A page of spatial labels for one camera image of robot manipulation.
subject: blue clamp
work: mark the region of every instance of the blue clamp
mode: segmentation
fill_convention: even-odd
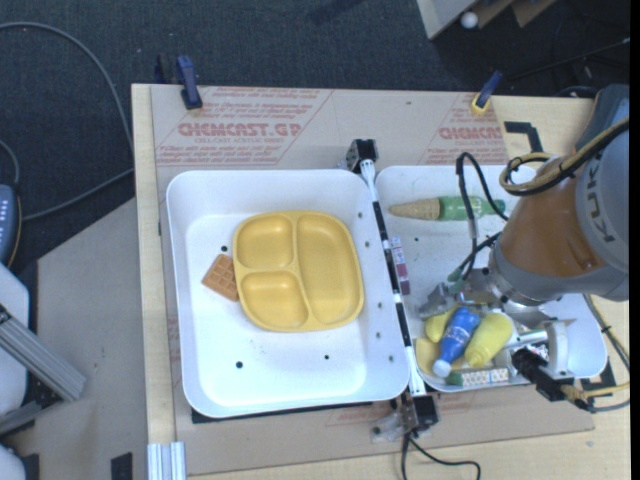
[[[188,55],[180,55],[176,61],[178,82],[184,85],[181,91],[184,106],[188,110],[202,108],[202,99],[196,84],[196,68]]]
[[[496,87],[502,80],[502,73],[500,71],[494,71],[491,78],[482,86],[482,89],[476,94],[471,101],[471,112],[476,115],[482,115],[489,108],[489,98],[495,91]]]

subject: gray floor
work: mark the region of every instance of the gray floor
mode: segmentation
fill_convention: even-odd
[[[133,478],[144,478],[135,212],[131,200],[38,262],[38,334],[87,377],[80,400],[51,407],[3,443],[37,454],[40,480],[111,479],[111,460],[128,453]]]

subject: black floor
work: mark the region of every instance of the black floor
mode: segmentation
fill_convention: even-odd
[[[132,175],[38,216],[133,166],[103,75],[125,120],[130,86],[153,83],[160,52],[188,54],[201,84],[475,91],[494,70],[497,94],[580,97],[629,83],[630,0],[560,0],[520,28],[506,10],[483,30],[454,24],[430,41],[415,0],[0,0],[0,141],[15,154],[24,215],[12,269],[134,196]],[[603,51],[529,76],[540,66]],[[15,178],[0,147],[0,183]]]

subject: brown cracker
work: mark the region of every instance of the brown cracker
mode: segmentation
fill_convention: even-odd
[[[233,260],[225,254],[219,254],[216,257],[202,279],[202,284],[229,300],[234,302],[238,300]]]

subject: bottle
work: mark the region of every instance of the bottle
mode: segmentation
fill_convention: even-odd
[[[505,203],[503,200],[494,199],[493,202],[501,212],[504,212]],[[481,197],[469,196],[469,203],[476,219],[483,215],[495,214],[491,205]],[[389,212],[397,217],[420,220],[467,220],[467,210],[460,196],[434,197],[396,204],[389,208]]]
[[[504,313],[493,312],[484,316],[473,333],[464,358],[472,368],[480,368],[491,361],[513,334],[513,321]]]
[[[444,313],[440,315],[434,315],[427,318],[427,321],[424,324],[424,333],[434,343],[439,343],[444,336],[444,330],[447,327],[447,323],[449,322],[449,318],[455,311],[456,306],[453,306],[451,309],[448,309]]]
[[[443,379],[449,375],[451,363],[462,356],[479,323],[480,317],[469,311],[469,308],[462,306],[455,311],[440,340],[440,357],[431,368],[435,375]]]

